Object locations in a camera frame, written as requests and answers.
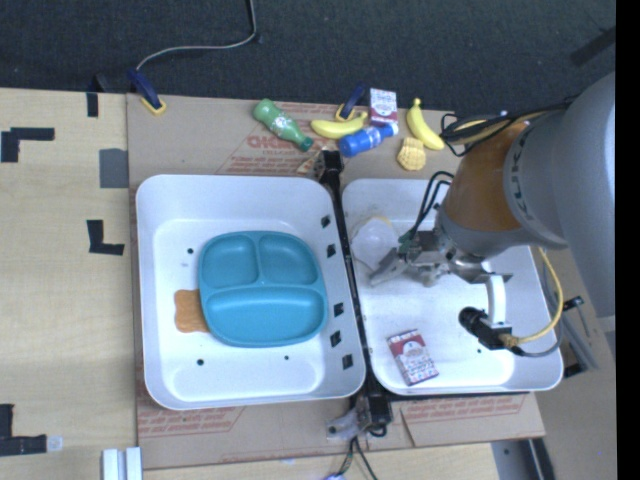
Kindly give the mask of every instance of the green bottle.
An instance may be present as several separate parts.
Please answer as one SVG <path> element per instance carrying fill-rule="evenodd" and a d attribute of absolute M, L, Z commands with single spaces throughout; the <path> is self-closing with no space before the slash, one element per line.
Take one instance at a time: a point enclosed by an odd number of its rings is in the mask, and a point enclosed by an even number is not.
<path fill-rule="evenodd" d="M 253 109 L 253 117 L 264 123 L 269 130 L 281 139 L 296 144 L 302 151 L 307 151 L 313 145 L 313 139 L 302 133 L 296 123 L 283 110 L 276 107 L 270 99 L 263 99 Z"/>

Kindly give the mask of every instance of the blue bottle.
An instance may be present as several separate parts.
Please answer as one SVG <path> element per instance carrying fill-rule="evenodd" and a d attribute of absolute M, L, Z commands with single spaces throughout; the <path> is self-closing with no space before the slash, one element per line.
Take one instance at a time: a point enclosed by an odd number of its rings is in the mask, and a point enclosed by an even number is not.
<path fill-rule="evenodd" d="M 398 124 L 368 126 L 351 135 L 345 135 L 338 142 L 340 152 L 347 158 L 379 146 L 384 139 L 398 133 Z"/>

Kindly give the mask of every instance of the black floor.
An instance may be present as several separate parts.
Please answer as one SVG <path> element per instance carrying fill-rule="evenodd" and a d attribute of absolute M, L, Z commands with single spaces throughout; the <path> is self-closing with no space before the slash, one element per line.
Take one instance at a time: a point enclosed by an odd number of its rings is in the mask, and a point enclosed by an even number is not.
<path fill-rule="evenodd" d="M 254 0 L 259 41 L 167 55 L 164 94 L 339 103 L 358 81 L 462 115 L 528 110 L 615 70 L 616 0 Z M 86 90 L 251 30 L 246 0 L 0 0 L 0 87 Z"/>

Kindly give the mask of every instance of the yellow cable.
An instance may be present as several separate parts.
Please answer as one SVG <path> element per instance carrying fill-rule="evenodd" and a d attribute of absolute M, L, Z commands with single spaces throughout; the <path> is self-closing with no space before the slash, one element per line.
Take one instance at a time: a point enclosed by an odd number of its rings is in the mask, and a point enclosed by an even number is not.
<path fill-rule="evenodd" d="M 556 285 L 558 307 L 551 321 L 543 329 L 539 330 L 535 334 L 531 334 L 530 336 L 522 336 L 522 337 L 513 336 L 512 334 L 501 334 L 500 339 L 502 340 L 505 347 L 507 348 L 513 348 L 518 345 L 521 345 L 522 343 L 528 343 L 530 341 L 537 340 L 538 338 L 544 336 L 558 324 L 558 322 L 560 321 L 560 317 L 562 316 L 563 295 L 562 295 L 562 286 L 560 284 L 560 280 L 558 279 L 558 276 L 556 275 L 555 270 L 553 270 L 553 266 L 551 265 L 551 262 L 549 261 L 549 258 L 547 257 L 547 254 L 544 252 L 544 250 L 542 250 L 541 247 L 538 247 L 538 252 L 542 257 L 542 261 L 549 269 L 551 278 L 553 279 L 553 282 Z"/>

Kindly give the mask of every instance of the yellow sponge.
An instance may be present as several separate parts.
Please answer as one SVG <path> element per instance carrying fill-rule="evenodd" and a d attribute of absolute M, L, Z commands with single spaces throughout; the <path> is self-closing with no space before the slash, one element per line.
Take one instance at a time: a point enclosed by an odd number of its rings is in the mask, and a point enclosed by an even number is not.
<path fill-rule="evenodd" d="M 427 154 L 420 140 L 406 137 L 396 159 L 407 171 L 418 171 L 427 163 Z"/>

